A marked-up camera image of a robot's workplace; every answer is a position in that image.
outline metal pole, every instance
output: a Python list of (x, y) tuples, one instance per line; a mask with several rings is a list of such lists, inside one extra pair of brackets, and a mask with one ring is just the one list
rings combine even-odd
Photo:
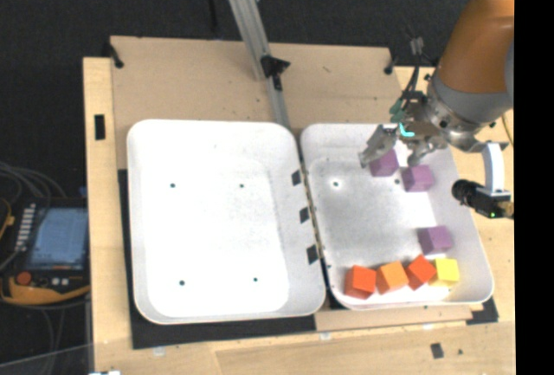
[(274, 111), (275, 122), (290, 128), (287, 109), (282, 90), (270, 81), (263, 70), (261, 59), (271, 55), (267, 42), (266, 32), (261, 22), (260, 11), (256, 0), (229, 0), (235, 16), (236, 24), (241, 32), (242, 40), (246, 43), (252, 59), (254, 75), (267, 83), (267, 93)]

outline display screen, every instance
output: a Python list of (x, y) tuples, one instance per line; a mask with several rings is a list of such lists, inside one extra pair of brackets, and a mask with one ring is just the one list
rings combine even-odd
[(88, 246), (87, 209), (51, 207), (41, 212), (42, 220), (29, 250), (29, 268), (83, 269)]

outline orange block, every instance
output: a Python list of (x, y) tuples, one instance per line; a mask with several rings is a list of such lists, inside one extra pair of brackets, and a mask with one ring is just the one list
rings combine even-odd
[(345, 277), (345, 294), (366, 300), (375, 292), (377, 272), (372, 268), (354, 265)]
[(403, 288), (407, 284), (408, 276), (399, 261), (384, 264), (377, 270), (377, 288), (381, 294)]
[(421, 254), (408, 265), (406, 275), (408, 285), (416, 290), (436, 275), (436, 268)]

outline wooden cube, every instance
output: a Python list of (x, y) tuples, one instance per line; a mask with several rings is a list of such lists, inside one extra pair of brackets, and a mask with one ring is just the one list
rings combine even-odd
[(401, 172), (404, 190), (427, 191), (435, 183), (435, 177), (428, 165), (408, 167)]
[(395, 149), (390, 149), (381, 158), (370, 162), (370, 172), (373, 177), (389, 177), (399, 167)]
[(374, 269), (352, 266), (345, 277), (345, 294), (361, 300), (368, 299), (375, 292), (376, 278)]
[(399, 261), (384, 264), (377, 270), (377, 289), (380, 294), (403, 288), (407, 284), (408, 276)]
[(435, 268), (436, 275), (429, 281), (429, 286), (452, 287), (460, 281), (458, 261), (454, 258), (437, 258)]
[(413, 290), (417, 290), (436, 275), (436, 268), (425, 256), (418, 255), (406, 267), (406, 275), (408, 276), (408, 285)]
[(418, 229), (417, 239), (424, 255), (446, 252), (452, 247), (452, 237), (446, 226)]

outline red block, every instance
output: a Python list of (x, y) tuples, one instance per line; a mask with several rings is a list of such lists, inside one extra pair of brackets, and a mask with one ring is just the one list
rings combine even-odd
[(363, 268), (354, 265), (345, 277), (345, 294), (359, 298), (368, 299), (375, 292), (377, 272), (372, 268)]
[(436, 275), (436, 268), (425, 256), (419, 255), (406, 268), (408, 285), (416, 290)]

